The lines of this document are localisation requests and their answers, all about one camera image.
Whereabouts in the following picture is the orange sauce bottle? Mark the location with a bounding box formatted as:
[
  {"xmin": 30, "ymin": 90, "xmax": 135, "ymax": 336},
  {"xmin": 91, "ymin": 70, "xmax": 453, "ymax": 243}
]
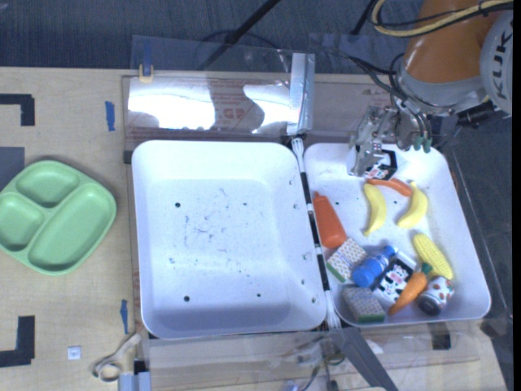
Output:
[{"xmin": 312, "ymin": 191, "xmax": 348, "ymax": 249}]

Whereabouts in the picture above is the black cylinder on white bracket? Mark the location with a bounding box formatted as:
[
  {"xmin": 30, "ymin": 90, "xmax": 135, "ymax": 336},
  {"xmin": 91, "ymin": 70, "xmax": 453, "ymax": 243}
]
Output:
[{"xmin": 454, "ymin": 100, "xmax": 497, "ymax": 129}]

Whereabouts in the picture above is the yellow banana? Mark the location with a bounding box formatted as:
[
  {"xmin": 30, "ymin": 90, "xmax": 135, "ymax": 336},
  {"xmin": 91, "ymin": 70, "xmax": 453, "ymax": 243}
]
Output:
[
  {"xmin": 396, "ymin": 180, "xmax": 430, "ymax": 230},
  {"xmin": 362, "ymin": 182, "xmax": 388, "ymax": 238}
]

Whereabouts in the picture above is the white plastic tray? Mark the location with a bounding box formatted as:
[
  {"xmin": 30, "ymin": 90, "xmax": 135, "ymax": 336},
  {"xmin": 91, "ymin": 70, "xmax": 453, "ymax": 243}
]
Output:
[
  {"xmin": 130, "ymin": 139, "xmax": 328, "ymax": 340},
  {"xmin": 303, "ymin": 142, "xmax": 493, "ymax": 329}
]

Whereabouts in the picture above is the orange carrot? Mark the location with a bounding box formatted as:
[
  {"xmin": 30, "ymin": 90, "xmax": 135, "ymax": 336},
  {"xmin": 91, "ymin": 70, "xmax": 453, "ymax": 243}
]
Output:
[{"xmin": 387, "ymin": 262, "xmax": 434, "ymax": 317}]

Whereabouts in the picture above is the small cow print carton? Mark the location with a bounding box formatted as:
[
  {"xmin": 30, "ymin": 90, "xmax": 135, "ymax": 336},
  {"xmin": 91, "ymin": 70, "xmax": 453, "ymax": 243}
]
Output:
[{"xmin": 346, "ymin": 144, "xmax": 409, "ymax": 182}]

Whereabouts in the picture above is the yellow corn cob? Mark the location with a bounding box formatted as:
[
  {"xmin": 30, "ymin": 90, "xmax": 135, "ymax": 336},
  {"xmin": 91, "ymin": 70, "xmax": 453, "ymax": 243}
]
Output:
[{"xmin": 412, "ymin": 232, "xmax": 454, "ymax": 281}]

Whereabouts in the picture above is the blue bottle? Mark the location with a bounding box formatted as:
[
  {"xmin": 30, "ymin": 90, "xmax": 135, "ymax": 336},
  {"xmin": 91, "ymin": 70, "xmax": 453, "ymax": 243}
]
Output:
[{"xmin": 351, "ymin": 245, "xmax": 399, "ymax": 289}]

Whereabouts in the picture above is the orange and green patterned carton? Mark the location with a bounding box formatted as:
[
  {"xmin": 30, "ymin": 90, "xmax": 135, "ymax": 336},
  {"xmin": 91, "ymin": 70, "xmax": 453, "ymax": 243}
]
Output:
[{"xmin": 326, "ymin": 237, "xmax": 369, "ymax": 283}]

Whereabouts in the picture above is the green divided plate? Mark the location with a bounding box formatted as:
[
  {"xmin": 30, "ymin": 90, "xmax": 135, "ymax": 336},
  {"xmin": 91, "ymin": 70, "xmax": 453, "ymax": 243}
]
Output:
[{"xmin": 0, "ymin": 160, "xmax": 118, "ymax": 277}]

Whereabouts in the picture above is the beige strap loop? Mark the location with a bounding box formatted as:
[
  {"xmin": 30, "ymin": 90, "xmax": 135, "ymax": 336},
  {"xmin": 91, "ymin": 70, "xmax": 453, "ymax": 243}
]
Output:
[{"xmin": 92, "ymin": 333, "xmax": 142, "ymax": 383}]

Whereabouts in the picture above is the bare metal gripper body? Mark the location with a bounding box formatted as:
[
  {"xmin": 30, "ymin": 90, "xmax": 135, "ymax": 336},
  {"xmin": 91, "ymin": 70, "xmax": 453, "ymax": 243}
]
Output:
[{"xmin": 357, "ymin": 105, "xmax": 425, "ymax": 151}]

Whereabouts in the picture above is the large cow print carton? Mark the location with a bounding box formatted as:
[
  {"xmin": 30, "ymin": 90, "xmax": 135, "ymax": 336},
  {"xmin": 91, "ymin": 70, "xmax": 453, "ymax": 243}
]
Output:
[{"xmin": 372, "ymin": 250, "xmax": 418, "ymax": 305}]

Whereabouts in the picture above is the orange sausage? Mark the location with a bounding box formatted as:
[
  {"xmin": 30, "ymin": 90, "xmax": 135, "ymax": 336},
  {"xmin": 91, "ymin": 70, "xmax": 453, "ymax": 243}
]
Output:
[{"xmin": 366, "ymin": 177, "xmax": 414, "ymax": 197}]

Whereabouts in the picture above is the thin black and white rod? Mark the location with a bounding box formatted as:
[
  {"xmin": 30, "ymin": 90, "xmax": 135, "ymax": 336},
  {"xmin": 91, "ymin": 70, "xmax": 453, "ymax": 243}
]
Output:
[{"xmin": 290, "ymin": 135, "xmax": 341, "ymax": 330}]

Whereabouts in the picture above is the small printed can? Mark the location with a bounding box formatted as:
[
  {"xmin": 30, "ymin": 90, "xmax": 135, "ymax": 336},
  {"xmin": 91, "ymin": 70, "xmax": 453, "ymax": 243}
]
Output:
[{"xmin": 417, "ymin": 275, "xmax": 456, "ymax": 317}]

